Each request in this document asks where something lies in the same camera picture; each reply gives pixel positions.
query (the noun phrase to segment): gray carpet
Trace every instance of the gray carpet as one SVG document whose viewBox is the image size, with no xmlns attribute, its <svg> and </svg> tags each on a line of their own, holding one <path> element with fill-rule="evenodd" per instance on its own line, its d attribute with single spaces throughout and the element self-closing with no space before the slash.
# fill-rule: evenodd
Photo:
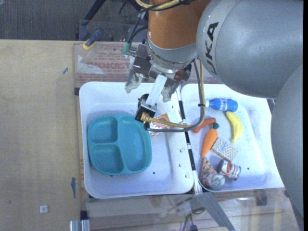
<svg viewBox="0 0 308 231">
<path fill-rule="evenodd" d="M 3 0 L 0 5 L 0 39 L 77 40 L 80 21 L 96 0 Z M 107 0 L 92 19 L 120 30 L 137 17 L 122 18 L 125 0 Z M 123 14 L 136 10 L 128 4 Z"/>
</svg>

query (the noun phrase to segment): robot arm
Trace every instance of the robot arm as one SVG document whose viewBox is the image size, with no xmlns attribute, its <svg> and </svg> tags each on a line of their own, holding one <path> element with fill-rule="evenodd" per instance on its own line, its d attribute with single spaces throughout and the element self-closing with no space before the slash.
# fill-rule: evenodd
<svg viewBox="0 0 308 231">
<path fill-rule="evenodd" d="M 127 91 L 142 78 L 156 79 L 150 101 L 144 99 L 141 104 L 153 116 L 160 93 L 168 101 L 189 78 L 190 63 L 199 58 L 231 89 L 277 99 L 272 117 L 274 156 L 286 189 L 303 215 L 303 182 L 298 182 L 303 179 L 298 167 L 303 163 L 303 0 L 171 0 L 153 7 L 162 8 L 169 9 L 149 12 L 147 43 L 138 47 Z M 296 128 L 282 121 L 290 121 L 286 117 L 294 114 Z M 286 126 L 292 127 L 292 137 Z M 287 160 L 290 150 L 293 156 Z"/>
</svg>

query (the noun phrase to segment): white sink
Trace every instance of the white sink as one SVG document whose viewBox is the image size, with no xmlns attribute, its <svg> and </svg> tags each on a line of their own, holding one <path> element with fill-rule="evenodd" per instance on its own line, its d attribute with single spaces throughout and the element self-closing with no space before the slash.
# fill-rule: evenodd
<svg viewBox="0 0 308 231">
<path fill-rule="evenodd" d="M 205 84 L 205 99 L 214 98 L 234 99 L 238 102 L 235 114 L 243 125 L 242 135 L 231 143 L 231 126 L 225 114 L 212 108 L 206 108 L 205 115 L 215 117 L 219 124 L 218 136 L 229 142 L 237 149 L 232 160 L 233 164 L 241 167 L 237 180 L 226 179 L 220 192 L 240 191 L 264 188 L 283 188 L 284 184 L 276 167 L 270 140 L 271 113 L 266 99 L 242 95 L 221 84 Z M 184 112 L 188 124 L 199 119 L 198 88 L 196 84 L 187 84 L 181 90 Z M 197 171 L 200 169 L 200 148 L 209 127 L 199 133 L 189 132 L 192 152 Z M 209 151 L 206 155 L 210 163 L 216 168 L 220 157 Z"/>
<path fill-rule="evenodd" d="M 124 176 L 104 175 L 91 165 L 88 154 L 87 127 L 102 115 L 132 114 L 137 111 L 138 98 L 150 93 L 153 84 L 141 85 L 127 94 L 125 83 L 88 82 L 79 91 L 84 181 L 87 192 L 94 198 L 181 194 L 193 187 L 193 174 L 184 133 L 151 136 L 152 162 L 143 172 Z M 157 114 L 179 110 L 176 95 L 167 103 L 162 96 L 157 102 Z"/>
</svg>

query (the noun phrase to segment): wooden countertop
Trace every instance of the wooden countertop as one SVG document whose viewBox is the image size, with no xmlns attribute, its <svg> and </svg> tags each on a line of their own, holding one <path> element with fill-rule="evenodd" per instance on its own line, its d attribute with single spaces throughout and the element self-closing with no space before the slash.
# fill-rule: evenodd
<svg viewBox="0 0 308 231">
<path fill-rule="evenodd" d="M 68 230 L 79 219 L 73 45 L 0 40 L 0 230 Z"/>
</svg>

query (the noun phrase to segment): kuka logo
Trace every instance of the kuka logo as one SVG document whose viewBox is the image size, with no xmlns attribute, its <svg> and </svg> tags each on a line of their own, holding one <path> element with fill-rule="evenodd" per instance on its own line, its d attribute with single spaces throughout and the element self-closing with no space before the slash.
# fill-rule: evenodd
<svg viewBox="0 0 308 231">
<path fill-rule="evenodd" d="M 215 68 L 214 68 L 214 65 L 212 63 L 213 61 L 213 57 L 211 56 L 211 50 L 212 50 L 212 45 L 213 45 L 213 39 L 214 39 L 214 31 L 215 31 L 215 28 L 218 26 L 218 22 L 216 23 L 212 23 L 208 26 L 208 29 L 207 29 L 207 35 L 208 37 L 210 38 L 210 46 L 208 45 L 208 41 L 205 40 L 205 48 L 206 48 L 206 53 L 205 53 L 205 56 L 206 56 L 206 62 L 212 67 L 212 69 L 210 70 L 213 74 L 217 75 L 216 71 L 215 71 Z"/>
</svg>

